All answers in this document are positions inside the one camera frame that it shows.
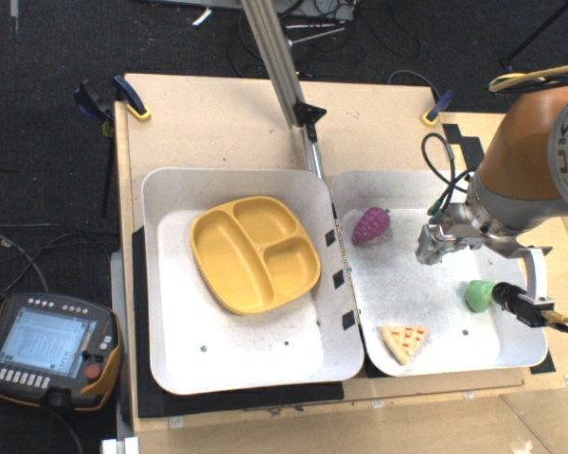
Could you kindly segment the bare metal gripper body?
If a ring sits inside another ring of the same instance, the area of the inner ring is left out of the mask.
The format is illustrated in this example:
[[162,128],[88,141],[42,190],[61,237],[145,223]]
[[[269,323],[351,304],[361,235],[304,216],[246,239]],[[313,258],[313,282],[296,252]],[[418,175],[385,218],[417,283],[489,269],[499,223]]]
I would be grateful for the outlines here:
[[486,244],[491,215],[477,201],[453,202],[436,231],[437,241],[453,241],[454,251],[479,249]]

